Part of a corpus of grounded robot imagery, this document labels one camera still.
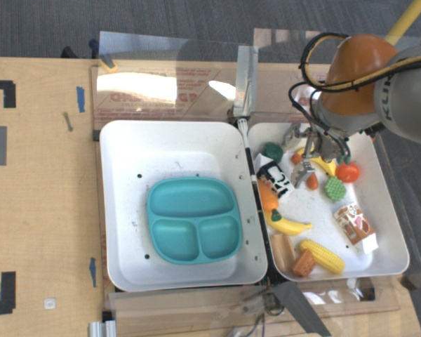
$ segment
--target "clear plastic panel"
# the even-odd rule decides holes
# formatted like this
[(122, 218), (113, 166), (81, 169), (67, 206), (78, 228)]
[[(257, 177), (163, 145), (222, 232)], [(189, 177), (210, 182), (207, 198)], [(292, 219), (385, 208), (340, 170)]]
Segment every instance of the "clear plastic panel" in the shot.
[[(362, 331), (379, 336), (379, 312), (410, 321), (401, 309), (403, 287), (390, 277), (319, 284), (284, 282), (267, 285), (173, 289), (143, 293), (110, 293), (106, 308), (125, 336), (356, 336), (353, 315), (376, 312)], [(281, 292), (287, 295), (283, 299)], [(412, 329), (417, 336), (417, 327)]]
[[(93, 71), (94, 129), (117, 119), (227, 121), (237, 100), (237, 66), (245, 64), (238, 59), (247, 48), (252, 53), (240, 44), (102, 32)], [(251, 81), (255, 92), (257, 79)]]

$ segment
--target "wooden table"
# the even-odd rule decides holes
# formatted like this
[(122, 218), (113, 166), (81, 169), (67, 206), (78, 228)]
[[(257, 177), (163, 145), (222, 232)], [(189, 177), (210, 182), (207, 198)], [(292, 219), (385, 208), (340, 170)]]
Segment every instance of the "wooden table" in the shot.
[[(92, 140), (96, 65), (86, 59), (0, 58), (0, 80), (16, 86), (15, 108), (4, 108), (0, 90), (7, 146), (6, 165), (0, 166), (1, 307), (5, 290), (12, 291), (1, 285), (2, 272), (15, 273), (15, 306), (0, 314), (0, 336), (87, 336), (88, 324), (102, 319), (104, 266)], [(399, 277), (387, 279), (396, 308), (323, 318), (334, 336), (421, 336), (407, 290)], [(267, 322), (266, 336), (303, 333), (296, 322)]]

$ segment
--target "black tape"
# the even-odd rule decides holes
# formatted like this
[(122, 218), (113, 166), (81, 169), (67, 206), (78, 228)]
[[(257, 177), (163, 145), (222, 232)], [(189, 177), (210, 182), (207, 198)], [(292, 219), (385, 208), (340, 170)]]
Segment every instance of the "black tape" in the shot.
[(251, 149), (249, 147), (247, 147), (245, 149), (246, 152), (246, 158), (248, 159), (248, 168), (250, 170), (250, 175), (254, 176), (255, 175), (255, 171), (254, 171), (254, 164), (253, 164), (253, 158), (251, 156)]
[(12, 80), (0, 80), (0, 90), (3, 90), (3, 107), (15, 108), (15, 84)]
[(0, 315), (13, 313), (15, 308), (15, 272), (2, 272), (0, 283)]
[(100, 142), (100, 132), (101, 130), (92, 131), (92, 141)]

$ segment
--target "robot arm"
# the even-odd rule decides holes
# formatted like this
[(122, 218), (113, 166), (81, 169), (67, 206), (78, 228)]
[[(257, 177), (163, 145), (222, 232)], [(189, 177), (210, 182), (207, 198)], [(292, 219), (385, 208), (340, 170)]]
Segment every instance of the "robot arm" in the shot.
[[(315, 81), (308, 72), (310, 53), (320, 41), (334, 37), (342, 43), (326, 81)], [(311, 97), (309, 114), (292, 96), (299, 84), (289, 90), (290, 100), (310, 127), (304, 132), (292, 127), (284, 147), (294, 138), (306, 137), (305, 161), (321, 156), (325, 161), (337, 159), (349, 164), (349, 137), (355, 133), (373, 135), (384, 128), (421, 143), (421, 46), (399, 52), (375, 35), (323, 33), (307, 45), (300, 69), (304, 81), (299, 84), (307, 84), (321, 95), (315, 103)]]

